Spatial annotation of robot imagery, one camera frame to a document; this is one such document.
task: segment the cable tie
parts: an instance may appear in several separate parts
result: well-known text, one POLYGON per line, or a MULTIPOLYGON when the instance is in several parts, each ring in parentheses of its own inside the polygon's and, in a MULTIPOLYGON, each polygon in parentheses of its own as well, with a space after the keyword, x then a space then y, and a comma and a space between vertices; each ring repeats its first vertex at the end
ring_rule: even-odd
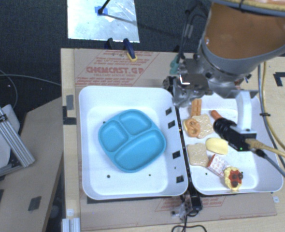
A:
POLYGON ((261 113, 259 115, 261 115, 262 117, 271 116, 271 114, 269 114, 269 113, 261 113))
POLYGON ((242 9, 243 1, 244 1, 244 0, 241 0, 240 3, 239 3, 239 10, 240 10, 242 13, 245 13, 245 10, 242 9))

